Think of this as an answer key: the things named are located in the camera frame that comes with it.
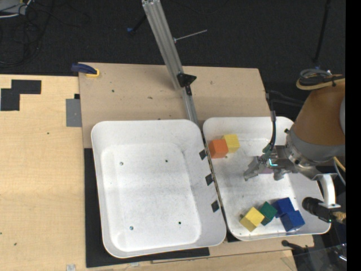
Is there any orange cube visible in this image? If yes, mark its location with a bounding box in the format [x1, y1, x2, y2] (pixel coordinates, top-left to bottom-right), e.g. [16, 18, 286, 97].
[208, 138, 229, 160]

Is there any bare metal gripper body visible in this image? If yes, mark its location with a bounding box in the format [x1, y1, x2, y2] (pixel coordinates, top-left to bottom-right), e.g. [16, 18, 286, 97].
[264, 145, 322, 181]

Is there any blue cube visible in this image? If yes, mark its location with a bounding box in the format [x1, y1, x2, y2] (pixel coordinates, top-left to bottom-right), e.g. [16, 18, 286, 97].
[279, 209, 306, 233]
[271, 197, 296, 218]

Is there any pale wood board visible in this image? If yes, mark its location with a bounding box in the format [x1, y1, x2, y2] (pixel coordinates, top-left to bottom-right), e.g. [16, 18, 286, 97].
[78, 62, 315, 263]

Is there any green cube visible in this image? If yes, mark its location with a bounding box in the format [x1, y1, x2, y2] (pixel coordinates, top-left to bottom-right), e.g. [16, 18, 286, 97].
[258, 201, 279, 226]

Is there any yellow cube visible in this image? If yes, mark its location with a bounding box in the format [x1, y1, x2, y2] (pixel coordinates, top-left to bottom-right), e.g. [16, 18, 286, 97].
[221, 134, 241, 154]
[239, 206, 266, 233]

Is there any white plastic tray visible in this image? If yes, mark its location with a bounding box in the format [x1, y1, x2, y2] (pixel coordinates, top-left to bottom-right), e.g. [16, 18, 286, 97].
[202, 116, 332, 242]
[90, 119, 227, 259]

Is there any black cylinder on white bracket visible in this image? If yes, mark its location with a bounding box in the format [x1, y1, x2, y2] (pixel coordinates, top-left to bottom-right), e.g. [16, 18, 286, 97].
[301, 173, 342, 224]

